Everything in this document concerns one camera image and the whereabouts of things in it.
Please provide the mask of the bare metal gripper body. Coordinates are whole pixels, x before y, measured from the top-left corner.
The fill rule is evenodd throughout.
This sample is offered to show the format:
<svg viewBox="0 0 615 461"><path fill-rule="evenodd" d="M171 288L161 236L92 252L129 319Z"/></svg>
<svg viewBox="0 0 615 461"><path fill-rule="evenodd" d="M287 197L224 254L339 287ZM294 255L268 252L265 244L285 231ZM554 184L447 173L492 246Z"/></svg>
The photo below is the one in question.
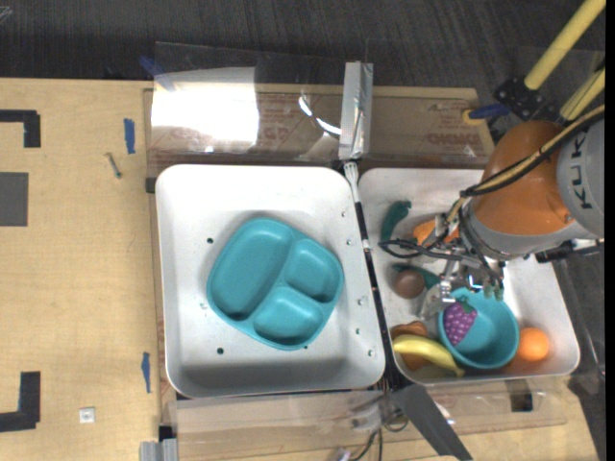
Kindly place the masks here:
<svg viewBox="0 0 615 461"><path fill-rule="evenodd" d="M503 294L505 263L466 249L453 248L446 253L446 264L439 283L449 280L457 288L484 294Z"/></svg>

